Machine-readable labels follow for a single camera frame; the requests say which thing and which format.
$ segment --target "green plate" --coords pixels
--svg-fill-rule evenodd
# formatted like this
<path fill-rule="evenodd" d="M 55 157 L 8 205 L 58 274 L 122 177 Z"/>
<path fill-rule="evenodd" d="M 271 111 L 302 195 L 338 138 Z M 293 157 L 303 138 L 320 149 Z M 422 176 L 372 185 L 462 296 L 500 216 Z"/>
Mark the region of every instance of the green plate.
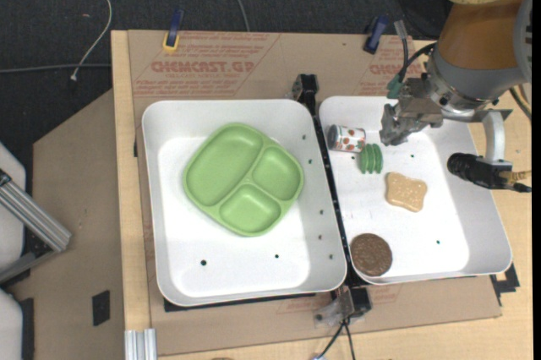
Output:
<path fill-rule="evenodd" d="M 242 123 L 216 130 L 183 173 L 188 197 L 215 221 L 244 236 L 272 229 L 297 199 L 303 181 L 295 157 Z"/>

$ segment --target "blue clamp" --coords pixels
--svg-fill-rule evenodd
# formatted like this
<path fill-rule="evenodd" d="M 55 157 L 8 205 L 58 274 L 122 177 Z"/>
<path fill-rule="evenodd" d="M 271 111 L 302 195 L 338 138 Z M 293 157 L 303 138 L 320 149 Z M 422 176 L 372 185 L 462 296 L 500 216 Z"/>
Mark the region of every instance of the blue clamp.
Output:
<path fill-rule="evenodd" d="M 178 41 L 180 40 L 180 26 L 182 25 L 184 19 L 184 10 L 177 8 L 171 19 L 171 25 L 169 26 L 169 32 L 166 33 L 166 36 L 163 38 L 163 48 L 168 51 L 176 51 L 178 46 Z"/>
<path fill-rule="evenodd" d="M 385 15 L 379 16 L 377 19 L 374 20 L 372 28 L 370 29 L 370 36 L 364 43 L 363 49 L 366 52 L 371 53 L 372 55 L 375 54 L 375 51 L 380 44 L 380 37 L 383 34 L 383 31 L 385 31 L 385 28 L 388 24 L 389 18 L 387 18 L 387 16 Z"/>

